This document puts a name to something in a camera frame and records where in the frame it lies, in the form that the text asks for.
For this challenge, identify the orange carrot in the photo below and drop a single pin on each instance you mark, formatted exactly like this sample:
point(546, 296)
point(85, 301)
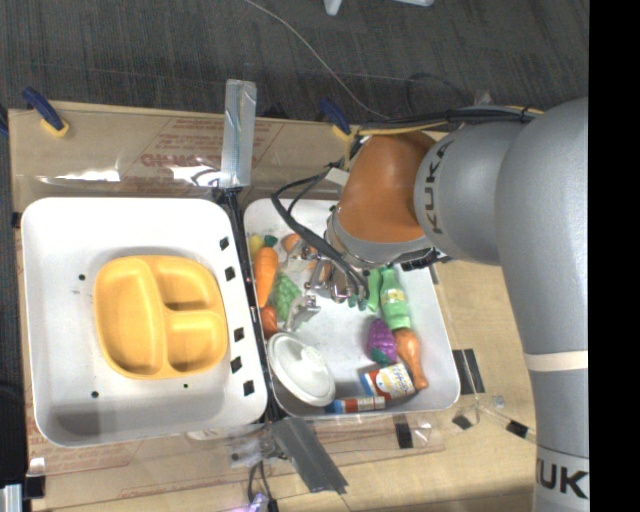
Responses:
point(266, 272)

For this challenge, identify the yellow divided plate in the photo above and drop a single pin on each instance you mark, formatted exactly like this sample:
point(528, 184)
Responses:
point(150, 320)

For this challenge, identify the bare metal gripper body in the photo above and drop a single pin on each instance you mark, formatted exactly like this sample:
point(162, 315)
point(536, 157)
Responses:
point(340, 285)

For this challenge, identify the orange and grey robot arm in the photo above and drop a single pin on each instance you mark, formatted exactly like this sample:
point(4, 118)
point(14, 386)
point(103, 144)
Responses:
point(540, 210)

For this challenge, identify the purple grapes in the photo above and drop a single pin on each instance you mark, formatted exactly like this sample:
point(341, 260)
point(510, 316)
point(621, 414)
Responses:
point(382, 339)

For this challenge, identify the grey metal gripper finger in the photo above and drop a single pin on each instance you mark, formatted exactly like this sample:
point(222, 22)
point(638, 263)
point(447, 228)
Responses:
point(314, 274)
point(303, 314)

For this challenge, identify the orange doughnut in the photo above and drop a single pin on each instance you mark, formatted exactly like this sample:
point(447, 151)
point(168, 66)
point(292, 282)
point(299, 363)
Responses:
point(292, 243)

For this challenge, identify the green bottle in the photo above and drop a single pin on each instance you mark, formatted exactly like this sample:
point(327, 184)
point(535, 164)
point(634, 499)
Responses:
point(395, 300)

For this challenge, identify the green grapes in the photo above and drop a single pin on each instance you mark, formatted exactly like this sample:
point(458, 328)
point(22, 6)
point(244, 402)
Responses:
point(285, 298)

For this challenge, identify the white plastic tray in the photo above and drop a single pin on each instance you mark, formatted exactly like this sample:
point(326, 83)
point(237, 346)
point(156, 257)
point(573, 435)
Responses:
point(60, 300)
point(345, 335)

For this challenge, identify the red-brown sausage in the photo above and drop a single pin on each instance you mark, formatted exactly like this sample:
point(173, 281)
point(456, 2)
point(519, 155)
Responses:
point(269, 321)

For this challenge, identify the yellow lemon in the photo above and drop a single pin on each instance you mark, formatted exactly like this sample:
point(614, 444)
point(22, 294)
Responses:
point(255, 244)

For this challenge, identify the white lidded bowl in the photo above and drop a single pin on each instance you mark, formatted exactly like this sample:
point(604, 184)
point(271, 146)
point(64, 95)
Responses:
point(300, 369)

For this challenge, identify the brown cardboard board, red print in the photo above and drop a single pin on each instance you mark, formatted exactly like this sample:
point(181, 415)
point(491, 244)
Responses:
point(150, 145)

